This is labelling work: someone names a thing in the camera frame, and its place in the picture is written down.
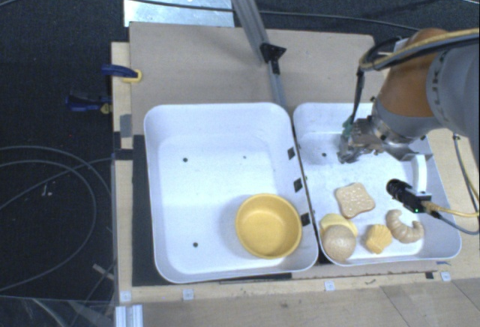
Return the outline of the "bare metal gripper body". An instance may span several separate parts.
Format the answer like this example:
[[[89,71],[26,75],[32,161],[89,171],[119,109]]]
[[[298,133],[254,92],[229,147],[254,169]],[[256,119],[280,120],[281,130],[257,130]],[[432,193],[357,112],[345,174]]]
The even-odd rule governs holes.
[[[352,125],[349,149],[363,148],[363,155],[387,153],[398,161],[408,161],[417,155],[410,148],[412,138],[401,136],[377,117],[359,118]]]

